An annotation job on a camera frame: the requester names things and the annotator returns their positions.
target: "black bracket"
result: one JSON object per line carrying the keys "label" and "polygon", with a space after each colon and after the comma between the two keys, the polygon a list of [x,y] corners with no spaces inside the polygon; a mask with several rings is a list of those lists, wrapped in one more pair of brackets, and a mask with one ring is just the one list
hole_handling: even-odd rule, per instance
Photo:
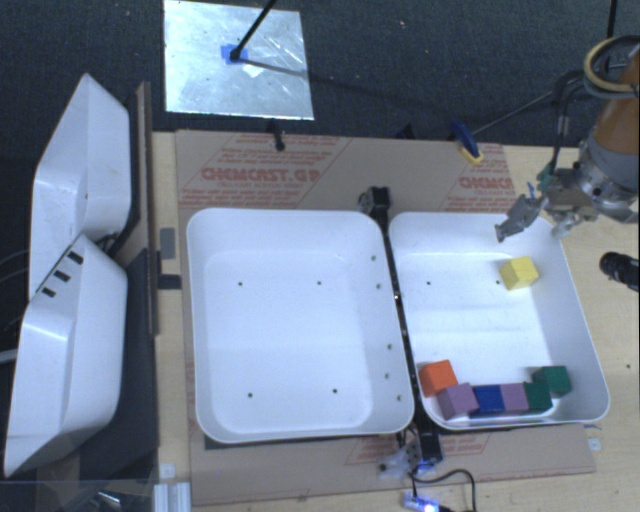
{"label": "black bracket", "polygon": [[388,187],[370,187],[358,200],[358,210],[375,220],[382,230],[384,248],[387,254],[387,261],[389,262],[389,273],[393,285],[393,295],[396,301],[398,319],[400,320],[402,342],[407,358],[409,379],[411,381],[411,389],[413,390],[413,400],[415,404],[413,421],[418,431],[420,450],[422,451],[422,463],[434,466],[443,459],[442,449],[440,447],[440,429],[438,425],[429,418],[422,405],[420,384],[418,382],[418,376],[416,375],[416,365],[413,360],[411,341],[409,340],[407,319],[402,304],[402,292],[400,291],[398,272],[393,257],[391,239],[389,238],[389,208],[391,208],[391,193]]}
{"label": "black bracket", "polygon": [[280,125],[276,122],[275,119],[270,119],[269,120],[269,122],[267,123],[267,128],[266,128],[265,131],[267,133],[273,134],[273,137],[275,139],[276,150],[284,151],[285,147],[286,147],[284,145],[284,141],[282,140],[282,134],[284,132],[282,131],[282,129],[280,128]]}
{"label": "black bracket", "polygon": [[160,251],[156,252],[156,261],[158,269],[158,290],[181,290],[182,278],[178,274],[162,273],[162,257]]}

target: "cardboard sheet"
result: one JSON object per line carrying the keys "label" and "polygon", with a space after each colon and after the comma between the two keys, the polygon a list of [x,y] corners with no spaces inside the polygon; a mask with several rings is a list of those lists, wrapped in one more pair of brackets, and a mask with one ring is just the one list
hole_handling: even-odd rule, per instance
{"label": "cardboard sheet", "polygon": [[[194,505],[402,488],[378,478],[394,436],[250,445],[205,439],[194,412],[188,258],[184,229],[209,207],[354,210],[370,186],[391,189],[402,211],[505,212],[515,191],[502,147],[481,145],[472,166],[452,142],[285,136],[275,150],[264,134],[176,134],[183,312]],[[444,435],[436,474],[469,469],[478,481],[595,471],[581,425]]]}

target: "green block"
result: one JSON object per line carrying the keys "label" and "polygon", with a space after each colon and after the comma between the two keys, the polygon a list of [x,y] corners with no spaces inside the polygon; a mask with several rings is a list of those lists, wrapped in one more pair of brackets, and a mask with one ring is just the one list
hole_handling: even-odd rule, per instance
{"label": "green block", "polygon": [[566,366],[543,366],[532,375],[534,382],[544,382],[553,396],[571,391],[571,380]]}
{"label": "green block", "polygon": [[525,414],[540,414],[553,407],[551,393],[544,382],[525,382],[524,392],[529,402],[529,410]]}

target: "wooden table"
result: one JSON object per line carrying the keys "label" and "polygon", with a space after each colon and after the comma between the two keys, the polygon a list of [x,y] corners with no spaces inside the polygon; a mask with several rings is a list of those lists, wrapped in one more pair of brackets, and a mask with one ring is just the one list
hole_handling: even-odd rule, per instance
{"label": "wooden table", "polygon": [[[173,134],[155,133],[153,139],[155,209],[158,226],[177,225],[175,146]],[[504,148],[516,191],[550,159],[548,148]],[[576,150],[561,153],[560,165],[569,166]],[[635,510],[640,503],[640,411],[638,372],[638,294],[603,279],[598,262],[607,251],[638,256],[638,227],[601,218],[574,229],[563,240],[576,289],[611,395],[608,415],[589,429],[601,450],[595,453],[593,474],[480,483],[478,509],[482,511],[600,511]],[[165,273],[180,273],[180,260],[167,262]],[[180,291],[161,291],[160,334],[156,340],[160,404],[160,464],[175,465],[175,481],[189,479],[189,449],[185,400],[185,367]],[[438,486],[428,494],[458,512],[470,508],[468,486]],[[401,510],[398,491],[290,499],[196,508],[200,512],[387,512]]]}

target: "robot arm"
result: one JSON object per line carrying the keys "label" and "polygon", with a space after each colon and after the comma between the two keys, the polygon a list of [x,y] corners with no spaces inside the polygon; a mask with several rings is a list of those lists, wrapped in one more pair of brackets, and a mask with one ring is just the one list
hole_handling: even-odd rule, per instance
{"label": "robot arm", "polygon": [[[595,221],[600,214],[625,224],[638,223],[638,213],[629,208],[638,197],[638,41],[640,38],[631,36],[607,39],[589,52],[584,87],[607,102],[580,144],[573,168],[556,169],[556,145],[552,161],[538,175],[541,195],[518,198],[507,220],[496,226],[498,241],[523,231],[542,210],[556,222],[552,234],[557,238],[583,221]],[[606,62],[615,49],[625,45],[635,45],[629,63],[617,82],[607,80]]]}

